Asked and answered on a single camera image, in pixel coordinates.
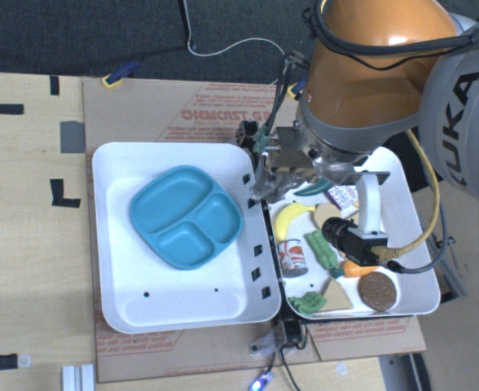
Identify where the beige heart biscuit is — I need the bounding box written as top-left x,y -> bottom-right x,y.
313,202 -> 357,228

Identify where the brown cardboard board red print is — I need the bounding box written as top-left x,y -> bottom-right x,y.
81,76 -> 428,384

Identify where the red and white can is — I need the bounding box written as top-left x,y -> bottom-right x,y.
276,239 -> 310,279

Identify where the black cylinder on white bracket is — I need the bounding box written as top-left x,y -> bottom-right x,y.
321,170 -> 392,268

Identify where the dark green pepper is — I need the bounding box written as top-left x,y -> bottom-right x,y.
293,178 -> 334,197

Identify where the blue divided plate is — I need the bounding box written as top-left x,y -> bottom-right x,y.
129,165 -> 245,271

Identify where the orange carrot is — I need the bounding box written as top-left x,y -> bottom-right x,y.
330,259 -> 381,280

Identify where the brown round biscuit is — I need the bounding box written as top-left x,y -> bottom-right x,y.
357,270 -> 398,313

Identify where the white plastic tray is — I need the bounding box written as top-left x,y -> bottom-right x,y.
91,141 -> 283,336
262,144 -> 442,321

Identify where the white packet with coloured print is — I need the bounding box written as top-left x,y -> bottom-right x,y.
324,184 -> 361,212

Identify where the black block with thin wires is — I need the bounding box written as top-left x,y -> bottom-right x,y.
281,319 -> 306,349
237,120 -> 261,147

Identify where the green broccoli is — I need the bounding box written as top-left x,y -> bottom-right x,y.
288,291 -> 328,317

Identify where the beige triangular bread slice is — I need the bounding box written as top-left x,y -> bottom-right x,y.
318,277 -> 355,313

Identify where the light green bean bundle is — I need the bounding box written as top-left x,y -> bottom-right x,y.
303,229 -> 341,270

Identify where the yellow banana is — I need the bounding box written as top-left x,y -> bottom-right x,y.
273,201 -> 318,243

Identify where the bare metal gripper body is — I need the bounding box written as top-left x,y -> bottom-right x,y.
265,126 -> 371,186

